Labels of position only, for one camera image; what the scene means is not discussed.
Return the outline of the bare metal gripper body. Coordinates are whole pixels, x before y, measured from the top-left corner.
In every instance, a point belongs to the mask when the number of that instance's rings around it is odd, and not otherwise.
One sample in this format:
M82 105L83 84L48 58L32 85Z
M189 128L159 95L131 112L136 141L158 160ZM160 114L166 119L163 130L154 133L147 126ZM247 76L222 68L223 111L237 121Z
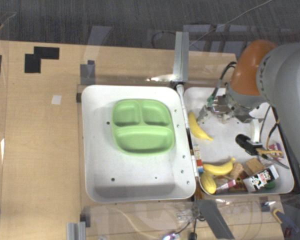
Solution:
M212 95L207 99L208 110L217 117L233 117L232 110L228 107L226 96L218 95L213 97Z

